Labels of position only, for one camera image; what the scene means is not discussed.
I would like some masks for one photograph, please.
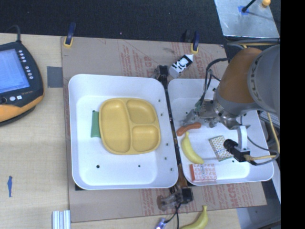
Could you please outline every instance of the cardboard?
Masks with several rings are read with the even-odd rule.
[[[161,211],[158,196],[169,196],[164,189],[82,190],[75,186],[71,175],[71,142],[68,83],[80,73],[151,77],[158,65],[172,65],[184,54],[191,54],[191,44],[75,37],[70,48],[61,39],[66,146],[68,161],[69,203],[72,222],[131,218],[172,214]],[[181,78],[204,78],[207,65],[215,59],[226,58],[221,45],[199,44],[199,52]],[[212,67],[221,78],[227,62]],[[179,213],[266,205],[261,182],[192,187],[194,200],[182,205]]]

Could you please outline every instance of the yellow plate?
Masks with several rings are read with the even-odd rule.
[[[100,133],[104,146],[114,154],[143,154],[161,140],[155,108],[146,100],[112,98],[100,106]]]

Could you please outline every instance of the banana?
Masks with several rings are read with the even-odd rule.
[[[203,164],[203,159],[193,150],[188,135],[189,132],[185,132],[185,137],[181,142],[183,153],[189,159],[189,161],[193,162],[194,164]]]
[[[207,205],[203,205],[203,210],[198,219],[192,224],[186,225],[180,229],[204,229],[209,220],[208,214],[206,212],[207,207]]]

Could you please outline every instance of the screen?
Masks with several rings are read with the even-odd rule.
[[[25,87],[30,84],[14,49],[0,52],[0,93]]]

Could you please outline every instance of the table surface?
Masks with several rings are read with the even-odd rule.
[[[16,34],[0,33],[0,45],[16,39]],[[61,37],[22,34],[21,41],[40,68],[45,96],[32,113],[0,127],[0,228],[49,229],[53,211],[69,210],[63,88],[47,88],[47,67],[62,67]],[[180,227],[195,221],[198,214],[179,214]],[[240,228],[236,209],[209,211],[208,216],[206,229]],[[71,228],[154,228],[160,217],[72,223]],[[176,218],[166,225],[175,228]]]

